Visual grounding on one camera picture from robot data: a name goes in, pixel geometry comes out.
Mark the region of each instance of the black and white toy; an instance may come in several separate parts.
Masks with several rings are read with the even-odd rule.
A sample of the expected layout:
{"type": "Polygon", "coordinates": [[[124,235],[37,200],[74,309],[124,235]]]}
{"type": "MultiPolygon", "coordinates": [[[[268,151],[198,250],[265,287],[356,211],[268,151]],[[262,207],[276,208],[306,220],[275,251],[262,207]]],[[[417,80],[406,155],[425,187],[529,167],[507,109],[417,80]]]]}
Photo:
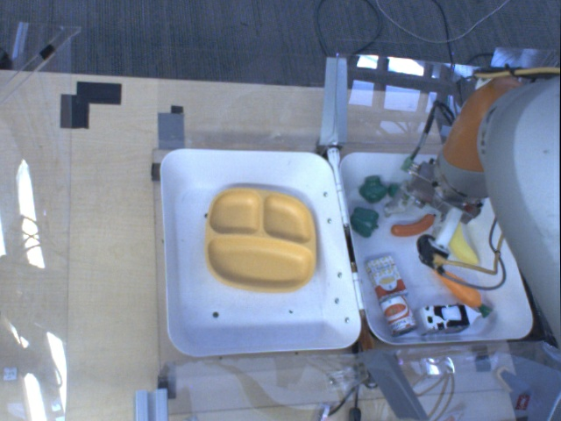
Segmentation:
{"type": "Polygon", "coordinates": [[[416,311],[418,329],[427,333],[456,333],[468,328],[481,314],[463,304],[428,305],[416,311]]]}

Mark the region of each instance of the white tray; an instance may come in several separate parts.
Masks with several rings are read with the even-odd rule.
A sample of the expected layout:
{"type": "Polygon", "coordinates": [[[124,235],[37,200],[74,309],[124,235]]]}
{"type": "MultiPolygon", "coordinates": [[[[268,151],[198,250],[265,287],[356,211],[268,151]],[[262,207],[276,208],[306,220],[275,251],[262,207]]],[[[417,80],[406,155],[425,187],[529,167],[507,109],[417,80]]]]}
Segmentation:
{"type": "Polygon", "coordinates": [[[312,153],[176,150],[161,164],[167,329],[193,356],[338,349],[360,319],[330,165],[312,153]],[[300,198],[316,223],[311,281],[291,293],[258,293],[217,281],[204,259],[205,213],[230,187],[300,198]]]}
{"type": "MultiPolygon", "coordinates": [[[[379,175],[383,182],[402,182],[407,179],[408,175],[401,171],[401,164],[405,158],[404,154],[351,153],[345,156],[341,163],[349,213],[351,214],[355,207],[361,206],[375,209],[380,214],[380,228],[374,231],[372,237],[365,239],[356,232],[352,232],[352,244],[359,269],[366,315],[373,333],[392,345],[491,341],[519,339],[526,336],[532,327],[532,312],[515,259],[505,242],[501,252],[507,269],[507,280],[497,290],[482,292],[484,303],[488,303],[494,308],[488,318],[477,320],[473,326],[457,334],[422,336],[418,332],[412,331],[400,337],[392,337],[374,294],[373,285],[366,275],[366,260],[386,254],[394,256],[396,266],[408,289],[408,304],[413,310],[425,305],[458,302],[438,280],[434,272],[419,261],[415,246],[416,237],[397,238],[390,233],[392,225],[415,221],[425,212],[414,208],[406,214],[385,218],[383,207],[389,201],[388,196],[379,203],[369,204],[359,194],[359,187],[369,175],[379,175]]],[[[481,263],[489,267],[493,263],[493,254],[487,245],[487,239],[493,219],[491,204],[486,201],[482,213],[465,227],[467,237],[472,241],[481,263]]],[[[492,285],[500,279],[499,276],[488,276],[459,268],[450,268],[450,271],[469,282],[484,286],[492,285]]]]}

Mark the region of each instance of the black tape mark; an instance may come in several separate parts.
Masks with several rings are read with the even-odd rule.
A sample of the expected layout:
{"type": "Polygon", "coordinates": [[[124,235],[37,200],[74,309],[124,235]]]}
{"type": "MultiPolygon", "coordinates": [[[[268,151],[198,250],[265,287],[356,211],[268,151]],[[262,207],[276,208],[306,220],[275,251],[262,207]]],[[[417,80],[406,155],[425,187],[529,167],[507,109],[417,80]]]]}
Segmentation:
{"type": "Polygon", "coordinates": [[[43,61],[46,61],[54,53],[54,50],[54,46],[49,44],[39,52],[39,56],[43,58],[43,61]]]}
{"type": "Polygon", "coordinates": [[[76,95],[60,96],[60,128],[88,129],[89,105],[121,104],[121,88],[107,82],[78,82],[76,95]]]}
{"type": "Polygon", "coordinates": [[[151,175],[152,175],[152,181],[160,180],[160,164],[153,162],[151,175]]]}

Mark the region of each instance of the gray carpet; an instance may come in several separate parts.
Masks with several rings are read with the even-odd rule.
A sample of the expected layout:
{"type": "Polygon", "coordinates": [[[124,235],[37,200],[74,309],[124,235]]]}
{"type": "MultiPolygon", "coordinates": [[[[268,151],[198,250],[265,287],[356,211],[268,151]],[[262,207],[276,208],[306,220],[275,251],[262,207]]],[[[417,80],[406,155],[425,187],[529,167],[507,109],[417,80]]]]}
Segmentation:
{"type": "MultiPolygon", "coordinates": [[[[314,86],[323,84],[324,68],[314,29],[319,1],[0,0],[0,18],[80,26],[72,46],[76,73],[314,86]]],[[[504,0],[437,1],[453,37],[504,0]]],[[[382,2],[410,30],[444,38],[442,17],[430,0],[382,2]]],[[[497,46],[558,52],[560,13],[560,0],[513,0],[452,43],[454,60],[466,62],[497,46]]],[[[319,20],[330,54],[355,51],[372,40],[382,23],[368,53],[449,60],[446,45],[417,40],[379,21],[362,0],[327,0],[319,20]]],[[[9,36],[0,29],[0,42],[9,36]]]]}

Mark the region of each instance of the clear plastic panel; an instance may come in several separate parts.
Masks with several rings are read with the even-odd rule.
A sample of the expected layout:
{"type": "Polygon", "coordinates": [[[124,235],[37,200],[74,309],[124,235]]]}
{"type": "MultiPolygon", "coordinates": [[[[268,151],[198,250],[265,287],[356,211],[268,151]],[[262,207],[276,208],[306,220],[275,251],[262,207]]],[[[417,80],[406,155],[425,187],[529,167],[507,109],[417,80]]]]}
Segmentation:
{"type": "Polygon", "coordinates": [[[36,72],[69,72],[69,41],[78,30],[0,26],[0,418],[60,420],[71,145],[69,130],[60,128],[60,94],[72,91],[70,75],[36,72]]]}
{"type": "Polygon", "coordinates": [[[185,147],[315,151],[323,88],[163,81],[159,114],[182,107],[185,147]]]}
{"type": "MultiPolygon", "coordinates": [[[[348,59],[348,142],[343,152],[407,153],[415,146],[437,100],[453,112],[471,94],[470,66],[360,55],[348,59]]],[[[447,134],[440,111],[424,144],[435,153],[447,134]]]]}
{"type": "Polygon", "coordinates": [[[561,409],[561,356],[536,341],[184,360],[166,371],[170,419],[181,421],[346,420],[355,404],[387,420],[542,420],[561,409]]]}

